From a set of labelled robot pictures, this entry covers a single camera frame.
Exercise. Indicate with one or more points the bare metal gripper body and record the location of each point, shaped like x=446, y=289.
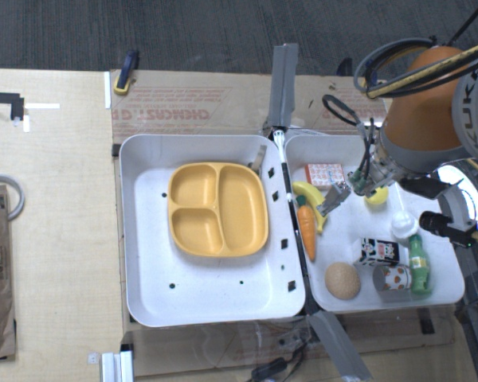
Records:
x=376, y=175

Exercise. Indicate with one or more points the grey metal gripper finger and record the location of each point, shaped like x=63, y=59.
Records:
x=327, y=207
x=339, y=192

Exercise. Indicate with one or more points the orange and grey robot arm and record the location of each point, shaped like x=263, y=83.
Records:
x=422, y=110

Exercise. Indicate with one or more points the yellow round cup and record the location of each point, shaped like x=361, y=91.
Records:
x=378, y=199

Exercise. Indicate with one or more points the yellow banana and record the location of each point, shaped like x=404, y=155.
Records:
x=308, y=191

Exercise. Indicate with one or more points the red printed carton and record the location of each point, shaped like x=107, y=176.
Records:
x=320, y=173

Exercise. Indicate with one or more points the orange carrot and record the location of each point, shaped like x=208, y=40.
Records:
x=307, y=229

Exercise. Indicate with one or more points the white plastic tray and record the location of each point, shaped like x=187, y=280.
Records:
x=207, y=289
x=342, y=245

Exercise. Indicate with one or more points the white plastic bottle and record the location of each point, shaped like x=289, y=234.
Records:
x=403, y=224

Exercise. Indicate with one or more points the black and white milk carton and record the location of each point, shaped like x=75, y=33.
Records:
x=380, y=251

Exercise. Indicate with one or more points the brown bread roll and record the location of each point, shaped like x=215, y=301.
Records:
x=342, y=281

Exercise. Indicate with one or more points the white can strawberry print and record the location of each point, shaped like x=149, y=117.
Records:
x=394, y=277

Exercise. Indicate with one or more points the green plastic bottle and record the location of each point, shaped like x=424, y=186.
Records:
x=419, y=267

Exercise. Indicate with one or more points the yellow divided plate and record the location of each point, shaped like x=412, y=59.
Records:
x=219, y=209

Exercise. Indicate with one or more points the brown cardboard board red print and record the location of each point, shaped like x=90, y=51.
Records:
x=223, y=106

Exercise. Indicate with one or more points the black cylinder on white bracket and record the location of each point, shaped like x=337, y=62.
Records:
x=442, y=224

